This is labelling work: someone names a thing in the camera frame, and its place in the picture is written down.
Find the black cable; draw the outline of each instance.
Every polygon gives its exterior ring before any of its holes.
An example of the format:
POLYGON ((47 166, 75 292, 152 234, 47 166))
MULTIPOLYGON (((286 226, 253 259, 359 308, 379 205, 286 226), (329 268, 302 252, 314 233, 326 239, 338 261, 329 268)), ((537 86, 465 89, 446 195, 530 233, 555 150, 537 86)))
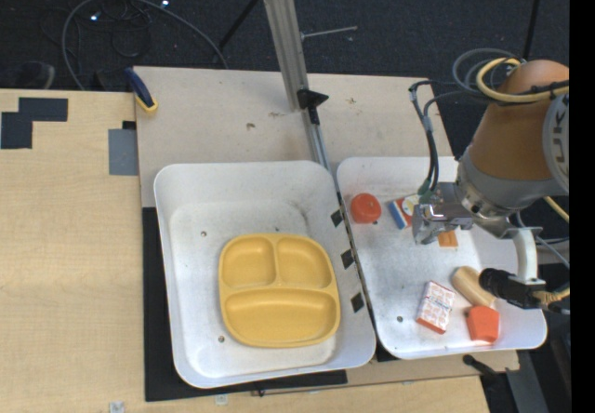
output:
MULTIPOLYGON (((64 58, 64 62, 66 63, 66 67, 68 69, 68 72, 70 73, 70 75, 73 78, 74 82, 78 85, 78 87, 81 90, 85 90, 85 88, 80 83, 80 81, 78 80, 78 78, 76 77, 76 74, 73 71, 73 67, 71 66, 70 62, 68 61, 68 54, 67 54, 67 50, 66 50, 66 33, 68 32, 68 27, 69 27, 69 25, 71 23, 71 20, 73 19, 74 15, 76 14, 76 12, 80 8, 82 8, 85 5, 87 5, 87 4, 91 3, 91 2, 94 2, 94 1, 99 1, 99 0, 85 0, 82 3, 80 3, 75 9, 73 9, 73 11, 70 13, 70 15, 68 16, 68 18, 64 22, 64 27, 63 27, 63 30, 62 30, 62 39, 61 39, 62 57, 64 58)), ((159 9, 160 11, 164 12, 166 15, 174 18, 175 20, 181 22, 182 24, 185 24, 190 29, 192 29, 193 31, 195 31, 196 33, 198 33, 215 50, 215 52, 218 54, 218 56, 220 57, 221 61, 223 62, 223 65, 225 66, 225 69, 229 69, 229 66, 227 64, 227 61, 225 61, 225 59, 223 57, 223 54, 221 54, 221 51, 219 51, 219 48, 217 47, 217 45, 215 43, 213 43, 213 41, 205 33, 203 33, 201 30, 199 30, 198 28, 196 28, 194 25, 190 24, 189 22, 187 22, 185 19, 181 18, 177 14, 172 13, 171 11, 168 11, 164 7, 161 7, 159 5, 156 5, 155 3, 152 3, 150 1, 147 1, 147 0, 132 0, 132 1, 143 3, 145 5, 148 5, 149 7, 154 7, 156 9, 159 9)))

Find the light wood surface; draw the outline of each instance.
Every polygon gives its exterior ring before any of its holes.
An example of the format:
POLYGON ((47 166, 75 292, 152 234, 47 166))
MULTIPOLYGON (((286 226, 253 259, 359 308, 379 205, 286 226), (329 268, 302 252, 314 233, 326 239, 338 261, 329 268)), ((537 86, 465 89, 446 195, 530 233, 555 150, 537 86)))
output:
MULTIPOLYGON (((64 123, 34 122, 32 149, 0 150, 0 409, 107 412, 123 401, 126 412, 221 411, 213 396, 144 401, 139 177, 110 175, 108 157, 108 130, 135 119, 132 94, 0 90, 0 110, 17 111, 19 96, 66 98, 69 112, 64 123)), ((477 358, 518 367, 514 352, 477 358)), ((365 366, 350 377, 384 384, 236 393, 227 408, 488 412, 472 368, 437 378, 461 364, 450 362, 365 366), (421 378, 436 380, 403 383, 421 378)))

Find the black bracket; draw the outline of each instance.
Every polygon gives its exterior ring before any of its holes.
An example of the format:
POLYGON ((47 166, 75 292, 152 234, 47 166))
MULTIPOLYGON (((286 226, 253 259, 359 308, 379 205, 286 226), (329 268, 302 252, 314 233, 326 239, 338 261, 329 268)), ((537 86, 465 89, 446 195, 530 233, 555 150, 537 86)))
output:
POLYGON ((297 92, 297 102, 299 103, 300 109, 308 109, 310 121, 317 126, 320 125, 320 119, 318 118, 318 111, 316 108, 328 100, 328 96, 319 92, 314 92, 309 89, 300 89, 297 92))

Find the white tray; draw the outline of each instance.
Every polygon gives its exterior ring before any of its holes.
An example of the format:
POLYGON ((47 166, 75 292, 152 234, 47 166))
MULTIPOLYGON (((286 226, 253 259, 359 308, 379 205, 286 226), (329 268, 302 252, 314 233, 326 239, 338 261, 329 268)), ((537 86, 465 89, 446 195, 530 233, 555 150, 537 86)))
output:
POLYGON ((154 194, 165 266, 174 363, 190 385, 214 388, 361 366, 376 350, 333 178, 311 161, 177 164, 164 167, 154 194), (321 343, 257 348, 227 331, 218 299, 219 254, 233 237, 248 233, 309 236, 329 255, 337 278, 341 321, 321 343))
MULTIPOLYGON (((411 228, 398 229, 387 203, 416 193, 428 166, 427 157, 354 157, 337 169, 378 340, 389 353, 402 359, 538 347, 547 335, 543 313, 523 310, 501 299, 494 306, 500 313, 500 335, 493 344, 470 339, 465 317, 470 304, 460 294, 444 334, 416 322, 428 281, 454 289, 450 279, 460 266, 517 272, 513 242, 496 239, 477 226, 469 231, 456 230, 458 247, 440 247, 438 243, 417 246, 411 228), (377 224, 357 224, 350 215, 350 201, 362 192, 373 194, 382 205, 377 224)), ((454 181, 456 166, 452 157, 440 157, 441 180, 454 181)))

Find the yellow cable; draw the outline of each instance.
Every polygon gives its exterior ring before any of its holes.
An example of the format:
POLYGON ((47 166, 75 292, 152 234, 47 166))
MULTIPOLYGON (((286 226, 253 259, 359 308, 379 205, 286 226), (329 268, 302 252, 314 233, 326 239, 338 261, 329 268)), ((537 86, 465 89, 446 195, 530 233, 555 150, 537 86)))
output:
POLYGON ((485 74, 494 69, 498 64, 502 62, 506 62, 507 64, 511 64, 513 66, 520 66, 521 62, 514 58, 499 58, 497 60, 492 60, 485 64, 478 72, 477 72, 477 86, 488 97, 492 99, 500 100, 502 102, 514 102, 514 103, 523 103, 523 102, 537 102, 539 100, 548 99, 552 93, 554 96, 560 96, 562 94, 566 94, 568 92, 568 86, 565 87, 558 87, 553 91, 545 90, 543 92, 536 92, 535 94, 523 94, 523 95, 512 95, 506 94, 504 92, 498 92, 497 90, 493 90, 492 88, 488 87, 485 82, 483 81, 483 77, 485 74))
POLYGON ((548 203, 548 205, 550 205, 553 208, 553 210, 556 213, 558 213, 564 219, 564 221, 566 221, 568 224, 570 224, 570 215, 568 213, 566 213, 560 205, 558 205, 549 196, 544 196, 543 199, 546 201, 546 203, 548 203))

